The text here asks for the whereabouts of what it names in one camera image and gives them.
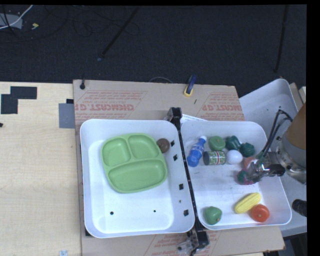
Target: cardboard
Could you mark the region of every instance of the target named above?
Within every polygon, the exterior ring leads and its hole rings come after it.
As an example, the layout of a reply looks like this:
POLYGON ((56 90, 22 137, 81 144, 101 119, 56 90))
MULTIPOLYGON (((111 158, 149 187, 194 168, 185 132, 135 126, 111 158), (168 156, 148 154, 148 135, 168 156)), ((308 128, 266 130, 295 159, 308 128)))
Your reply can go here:
MULTIPOLYGON (((163 120, 171 107, 205 120, 244 121, 236 88, 195 84, 192 95, 186 97, 186 84, 85 80, 81 89, 81 83, 73 81, 82 255, 186 255, 177 251, 177 245, 188 238, 185 233, 106 239, 86 235, 79 130, 89 119, 163 120)), ((207 234, 210 244, 196 255, 238 255, 283 250, 285 246, 277 226, 208 230, 207 234)))

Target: white egg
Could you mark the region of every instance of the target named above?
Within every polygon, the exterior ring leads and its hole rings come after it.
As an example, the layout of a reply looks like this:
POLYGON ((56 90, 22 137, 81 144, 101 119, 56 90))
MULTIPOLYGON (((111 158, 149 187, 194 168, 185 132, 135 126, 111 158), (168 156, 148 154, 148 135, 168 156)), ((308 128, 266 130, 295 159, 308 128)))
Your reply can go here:
POLYGON ((225 159, 230 165, 236 165, 241 163, 243 158, 244 157, 242 156, 242 154, 234 149, 229 150, 225 155, 225 159))

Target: white tray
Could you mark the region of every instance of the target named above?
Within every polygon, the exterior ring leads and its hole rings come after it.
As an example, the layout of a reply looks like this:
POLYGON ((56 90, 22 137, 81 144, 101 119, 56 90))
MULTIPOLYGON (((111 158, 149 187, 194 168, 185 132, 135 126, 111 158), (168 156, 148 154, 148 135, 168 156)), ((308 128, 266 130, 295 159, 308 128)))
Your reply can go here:
MULTIPOLYGON (((211 136, 226 138, 235 135, 241 143, 254 145, 256 153, 263 149, 267 141, 263 128, 250 121, 187 121, 181 126, 181 135, 186 157, 200 136, 209 139, 211 136)), ((210 150, 208 141, 204 148, 205 151, 210 150)), ((264 177, 252 185, 240 185, 236 182, 236 175, 242 169, 241 164, 205 165, 201 159, 198 166, 188 169, 199 220, 209 230, 285 225, 291 220, 291 208, 277 176, 264 177), (265 222, 254 221, 248 213, 234 212, 236 202, 253 192, 261 194, 260 203, 270 211, 270 217, 265 222), (204 209, 209 206, 222 210, 221 220, 215 225, 207 224, 203 217, 204 209)))
POLYGON ((97 238, 184 233, 195 223, 178 130, 164 120, 90 119, 80 128, 84 223, 97 238), (105 176, 100 148, 115 136, 145 133, 174 145, 163 154, 168 175, 154 188, 118 193, 105 176))

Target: toy tomato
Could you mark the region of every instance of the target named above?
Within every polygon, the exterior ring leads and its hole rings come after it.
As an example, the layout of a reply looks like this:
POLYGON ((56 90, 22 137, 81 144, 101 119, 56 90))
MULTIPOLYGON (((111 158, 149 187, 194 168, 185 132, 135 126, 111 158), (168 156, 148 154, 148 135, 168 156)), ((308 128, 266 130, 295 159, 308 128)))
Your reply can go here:
POLYGON ((252 207, 250 213, 256 222, 265 222, 270 216, 269 209, 261 203, 252 207))

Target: black fabric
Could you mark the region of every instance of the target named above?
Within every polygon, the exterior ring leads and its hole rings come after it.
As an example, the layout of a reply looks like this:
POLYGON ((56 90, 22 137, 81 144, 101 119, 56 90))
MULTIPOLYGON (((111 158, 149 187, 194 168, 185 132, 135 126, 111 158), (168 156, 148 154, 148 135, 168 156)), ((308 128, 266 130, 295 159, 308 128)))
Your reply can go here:
MULTIPOLYGON (((29 5, 5 4, 21 15, 29 5)), ((306 85, 307 5, 34 5, 23 27, 0 29, 0 81, 75 79, 233 85, 241 97, 280 77, 306 85)))

